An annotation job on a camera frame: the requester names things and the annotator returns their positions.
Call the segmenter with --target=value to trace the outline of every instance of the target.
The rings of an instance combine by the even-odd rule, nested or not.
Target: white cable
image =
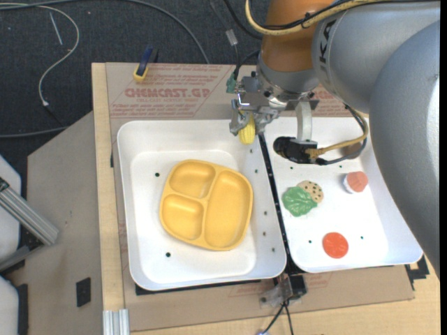
[[[0,3],[0,5],[9,5],[9,6],[26,6],[26,3]],[[76,50],[76,48],[79,45],[79,39],[80,39],[80,33],[79,33],[79,28],[76,24],[76,22],[67,14],[65,14],[64,11],[61,11],[59,9],[56,8],[52,8],[50,6],[42,6],[39,5],[37,6],[38,8],[46,8],[48,10],[52,10],[52,11],[56,11],[59,14],[62,14],[63,16],[65,16],[75,27],[76,29],[76,43],[74,44],[73,48],[68,52],[68,54],[66,54],[64,57],[62,57],[60,60],[56,61],[54,64],[52,64],[43,74],[42,77],[39,80],[39,85],[38,85],[38,92],[39,92],[39,98],[42,101],[42,104],[44,107],[49,106],[50,104],[44,99],[43,97],[43,93],[42,93],[42,82],[44,80],[44,78],[46,77],[46,75],[57,65],[59,65],[61,62],[65,61],[72,53],[74,53],[74,51]]]

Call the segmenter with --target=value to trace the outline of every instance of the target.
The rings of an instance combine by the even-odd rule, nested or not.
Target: red circle
[[[342,234],[331,232],[323,238],[323,249],[332,258],[342,258],[348,253],[349,245]]]

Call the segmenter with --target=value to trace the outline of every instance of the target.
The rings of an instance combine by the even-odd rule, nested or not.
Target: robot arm
[[[295,109],[297,138],[278,141],[275,150],[318,163],[318,83],[354,116],[369,114],[383,178],[440,278],[440,0],[272,0],[265,25],[254,21],[250,0],[246,12],[265,36],[256,75],[237,83],[230,131],[250,143],[282,111]]]

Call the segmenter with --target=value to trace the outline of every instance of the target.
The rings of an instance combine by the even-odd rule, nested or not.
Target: yellow plate
[[[252,206],[253,190],[244,175],[207,161],[186,160],[168,175],[160,221],[173,237],[227,251],[244,239]]]

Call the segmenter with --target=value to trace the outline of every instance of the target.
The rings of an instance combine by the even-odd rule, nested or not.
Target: dark background
[[[36,3],[51,0],[0,0]],[[169,11],[192,30],[212,64],[234,64],[235,55],[224,30],[206,0],[141,0]],[[261,42],[239,30],[221,0],[213,0],[233,25],[242,56]],[[246,24],[245,0],[229,0]],[[255,0],[256,15],[265,16],[270,0]],[[0,11],[0,155],[22,176],[26,185],[27,156],[56,133],[33,137],[11,134],[70,126],[91,111],[91,63],[139,62],[148,44],[159,49],[159,62],[205,64],[200,50],[178,23],[152,8],[123,1],[82,1],[52,6],[70,15],[80,30],[77,50],[53,69],[38,96],[38,81],[75,43],[75,29],[61,14],[52,12],[63,45],[42,8]]]

